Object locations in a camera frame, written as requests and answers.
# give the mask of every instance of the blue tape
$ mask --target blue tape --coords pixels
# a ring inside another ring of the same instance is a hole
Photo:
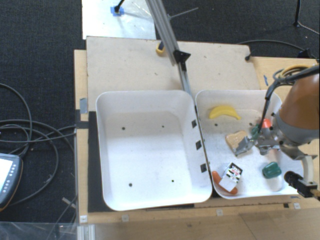
[[[263,75],[263,78],[264,78],[265,85],[269,86],[268,81],[267,81],[267,77],[265,75]]]
[[[110,7],[110,12],[112,13],[112,15],[113,16],[115,16],[115,17],[120,17],[121,15],[124,15],[125,14],[125,10],[120,6],[120,9],[119,9],[119,12],[118,13],[116,13],[115,12],[115,7],[113,6],[111,6]]]

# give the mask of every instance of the dark carpet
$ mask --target dark carpet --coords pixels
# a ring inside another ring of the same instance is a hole
[[[279,40],[310,49],[319,57],[319,35],[294,27],[297,0],[163,0],[178,40],[236,44]],[[319,32],[320,0],[302,0],[300,21]],[[299,49],[275,43],[250,45],[253,56],[296,58]],[[32,119],[55,128],[75,124],[73,51],[85,49],[81,0],[0,0],[0,83],[15,88],[28,103]],[[22,102],[0,88],[0,121],[28,119]],[[45,129],[35,126],[43,132]],[[23,133],[1,131],[0,140],[24,140]],[[52,182],[34,198],[0,212],[0,221],[54,223],[75,197],[74,156],[55,140],[59,167]],[[16,145],[0,143],[0,153]],[[21,183],[12,202],[41,188],[56,166],[50,144],[33,144],[24,159]],[[70,208],[61,222],[71,221]]]

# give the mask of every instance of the orange hot dog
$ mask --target orange hot dog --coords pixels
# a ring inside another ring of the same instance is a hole
[[[217,173],[214,170],[211,174],[212,174],[213,181],[220,186],[219,182],[221,181],[221,177],[220,177],[219,173]],[[224,191],[227,191],[228,193],[230,193],[232,195],[236,195],[238,193],[238,189],[236,187],[234,187],[231,191],[226,190],[222,186],[220,186],[220,188],[222,188]]]

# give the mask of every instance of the yellow banana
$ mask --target yellow banana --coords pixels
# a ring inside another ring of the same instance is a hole
[[[209,118],[214,119],[222,115],[234,117],[237,120],[241,119],[241,117],[237,114],[236,110],[232,106],[228,106],[228,105],[221,105],[221,106],[214,107],[209,114]]]

